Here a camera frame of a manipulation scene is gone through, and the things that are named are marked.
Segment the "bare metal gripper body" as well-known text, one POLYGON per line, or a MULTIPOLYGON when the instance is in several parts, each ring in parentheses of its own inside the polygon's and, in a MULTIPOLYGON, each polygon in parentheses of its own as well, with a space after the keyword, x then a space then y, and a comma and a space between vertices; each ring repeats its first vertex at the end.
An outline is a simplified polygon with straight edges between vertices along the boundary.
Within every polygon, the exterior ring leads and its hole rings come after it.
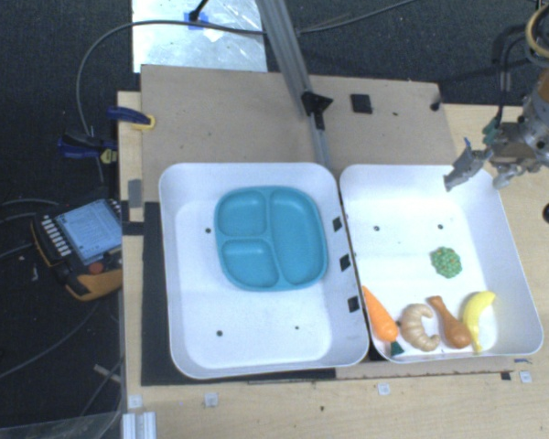
POLYGON ((490 162, 499 170, 521 175, 549 169, 549 128, 538 122, 502 123, 490 149, 490 162))

